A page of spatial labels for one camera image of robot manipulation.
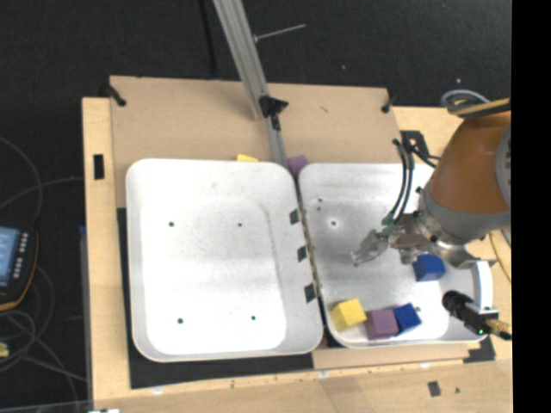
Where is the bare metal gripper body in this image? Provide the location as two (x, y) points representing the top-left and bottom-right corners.
(386, 213), (480, 271)

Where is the blue cube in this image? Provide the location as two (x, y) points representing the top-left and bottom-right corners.
(411, 253), (447, 283)
(393, 302), (424, 335)

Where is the white plastic tray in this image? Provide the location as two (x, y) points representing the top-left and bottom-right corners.
(125, 157), (325, 363)
(296, 162), (495, 350)

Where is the purple cube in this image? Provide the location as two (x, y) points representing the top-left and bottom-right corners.
(287, 154), (311, 180)
(364, 308), (400, 341)

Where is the brown flat board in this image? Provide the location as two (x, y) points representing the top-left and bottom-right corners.
(108, 74), (483, 372)

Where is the black cylinder on white bracket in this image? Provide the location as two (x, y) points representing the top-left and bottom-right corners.
(441, 260), (501, 337)

